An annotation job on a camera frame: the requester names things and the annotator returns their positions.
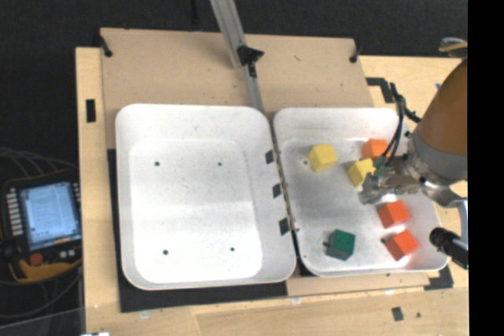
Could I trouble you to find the pale brown flat board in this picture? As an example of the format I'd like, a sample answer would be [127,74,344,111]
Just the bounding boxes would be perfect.
[99,27,435,298]

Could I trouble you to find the green cube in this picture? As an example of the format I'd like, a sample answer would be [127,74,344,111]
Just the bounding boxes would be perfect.
[324,229,357,262]

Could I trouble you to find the black cylinder on white bracket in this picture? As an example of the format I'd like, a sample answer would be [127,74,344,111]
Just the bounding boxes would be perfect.
[423,182,469,269]

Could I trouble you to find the white plastic tray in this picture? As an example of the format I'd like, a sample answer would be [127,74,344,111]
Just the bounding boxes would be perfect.
[114,102,298,291]
[272,106,450,279]

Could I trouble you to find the yellow cube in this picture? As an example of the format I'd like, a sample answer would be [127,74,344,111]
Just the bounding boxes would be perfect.
[346,157,377,188]
[307,142,339,173]

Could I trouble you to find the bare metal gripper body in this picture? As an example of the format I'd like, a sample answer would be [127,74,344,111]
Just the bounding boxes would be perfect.
[376,154,426,197]

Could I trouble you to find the orange cube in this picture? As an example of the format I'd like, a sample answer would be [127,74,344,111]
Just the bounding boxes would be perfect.
[376,200,412,230]
[382,228,421,262]
[361,138,391,161]

